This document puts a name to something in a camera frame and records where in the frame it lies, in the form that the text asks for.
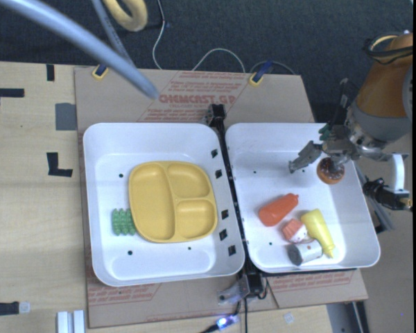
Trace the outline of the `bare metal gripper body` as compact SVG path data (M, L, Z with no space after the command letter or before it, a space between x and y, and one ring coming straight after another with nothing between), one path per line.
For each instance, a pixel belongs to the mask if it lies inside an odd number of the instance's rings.
M391 159L383 150L387 142L373 138L359 125L325 125L320 129L322 150L333 160L343 163L362 157L384 162Z

